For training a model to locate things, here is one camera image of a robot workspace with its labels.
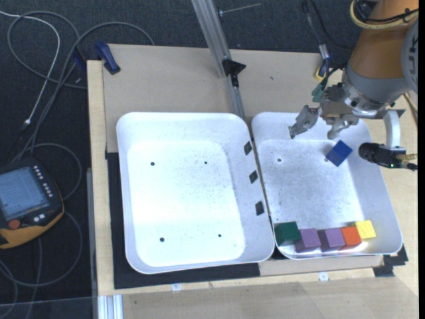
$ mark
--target white tray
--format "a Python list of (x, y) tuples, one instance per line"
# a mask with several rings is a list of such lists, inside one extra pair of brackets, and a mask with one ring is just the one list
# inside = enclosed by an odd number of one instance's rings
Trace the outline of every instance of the white tray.
[(260, 178), (250, 179), (258, 171), (239, 117), (131, 112), (118, 121), (117, 136), (126, 257), (135, 270), (270, 257), (273, 230)]
[[(328, 140), (331, 127), (320, 118), (313, 128), (291, 139), (288, 127), (295, 123), (297, 115), (263, 112), (252, 120), (274, 226), (296, 221), (299, 229), (326, 229), (371, 220), (377, 237), (346, 251), (322, 253), (316, 249), (297, 253), (290, 245), (278, 247), (280, 252), (291, 259), (304, 259), (399, 251), (402, 235), (380, 167), (357, 153), (362, 143), (371, 141), (366, 124), (360, 121), (343, 130), (335, 140)], [(339, 140), (353, 151), (337, 167), (325, 156)]]

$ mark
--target green cube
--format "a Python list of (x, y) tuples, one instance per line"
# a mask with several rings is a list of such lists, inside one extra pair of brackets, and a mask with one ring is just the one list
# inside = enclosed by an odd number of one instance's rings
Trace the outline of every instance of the green cube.
[(295, 221), (280, 223), (274, 227), (274, 234), (278, 246), (294, 245), (301, 239), (301, 233)]

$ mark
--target blue cube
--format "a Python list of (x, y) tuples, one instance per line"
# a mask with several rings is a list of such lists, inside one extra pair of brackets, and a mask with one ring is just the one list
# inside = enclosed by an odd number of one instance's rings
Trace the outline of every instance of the blue cube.
[(338, 143), (336, 143), (335, 146), (331, 149), (331, 151), (327, 153), (326, 158), (339, 167), (339, 165), (345, 161), (345, 159), (349, 154), (351, 154), (352, 151), (353, 149), (351, 149), (343, 141), (339, 140)]

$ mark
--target black clip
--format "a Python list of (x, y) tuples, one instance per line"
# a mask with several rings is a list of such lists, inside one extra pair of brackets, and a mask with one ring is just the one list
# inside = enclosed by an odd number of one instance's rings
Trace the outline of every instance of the black clip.
[(236, 62), (230, 59), (224, 59), (221, 62), (221, 64), (223, 65), (224, 73), (227, 76), (230, 74), (233, 87), (238, 88), (239, 87), (238, 74), (240, 73), (240, 71), (246, 68), (246, 65), (240, 64), (239, 62)]
[(87, 53), (82, 48), (80, 44), (77, 44), (75, 46), (74, 52), (72, 53), (72, 58), (74, 59), (74, 62), (78, 65), (81, 70), (86, 73), (87, 72)]
[(112, 56), (111, 49), (104, 41), (98, 41), (94, 49), (98, 56), (105, 61), (104, 67), (110, 74), (118, 73), (121, 70)]

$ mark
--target yellow cube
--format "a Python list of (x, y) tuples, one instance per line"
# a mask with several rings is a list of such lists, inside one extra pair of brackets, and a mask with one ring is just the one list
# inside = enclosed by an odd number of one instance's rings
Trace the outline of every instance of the yellow cube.
[(362, 241), (368, 241), (377, 237), (371, 220), (356, 221), (355, 224)]

